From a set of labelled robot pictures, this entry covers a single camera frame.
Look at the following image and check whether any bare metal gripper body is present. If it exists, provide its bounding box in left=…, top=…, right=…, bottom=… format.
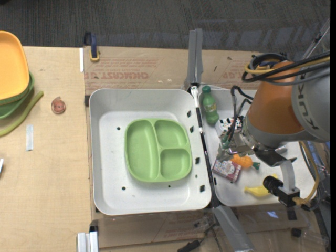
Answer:
left=225, top=132, right=260, bottom=152

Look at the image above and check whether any orange carrot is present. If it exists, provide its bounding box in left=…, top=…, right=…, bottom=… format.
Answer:
left=230, top=153, right=261, bottom=171

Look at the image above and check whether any pink printed carton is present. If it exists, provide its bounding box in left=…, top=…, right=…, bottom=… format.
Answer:
left=212, top=159, right=243, bottom=183

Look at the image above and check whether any black and white carton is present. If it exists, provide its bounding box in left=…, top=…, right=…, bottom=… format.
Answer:
left=218, top=115, right=245, bottom=139

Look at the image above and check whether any white plastic tray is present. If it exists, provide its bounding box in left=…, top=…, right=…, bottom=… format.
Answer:
left=89, top=88, right=212, bottom=216
left=198, top=86, right=317, bottom=207

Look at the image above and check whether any yellow banana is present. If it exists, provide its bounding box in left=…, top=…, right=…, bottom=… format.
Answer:
left=244, top=173, right=279, bottom=200

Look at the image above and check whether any green plastic bottle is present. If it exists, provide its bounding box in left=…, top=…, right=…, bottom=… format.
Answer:
left=201, top=85, right=220, bottom=126

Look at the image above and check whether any brown cardboard board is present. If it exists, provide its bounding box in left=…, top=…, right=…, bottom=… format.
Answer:
left=83, top=45, right=311, bottom=248

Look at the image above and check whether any pink round toy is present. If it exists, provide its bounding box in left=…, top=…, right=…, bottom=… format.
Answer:
left=50, top=96, right=67, bottom=114

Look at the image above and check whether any dark green divided plate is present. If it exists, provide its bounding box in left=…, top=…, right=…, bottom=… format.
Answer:
left=0, top=71, right=36, bottom=120

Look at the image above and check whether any orange divided plate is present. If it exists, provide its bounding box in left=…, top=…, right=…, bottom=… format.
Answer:
left=0, top=30, right=30, bottom=101

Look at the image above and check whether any black cylinder on white bracket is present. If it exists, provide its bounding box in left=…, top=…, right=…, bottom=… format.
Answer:
left=253, top=145, right=301, bottom=208

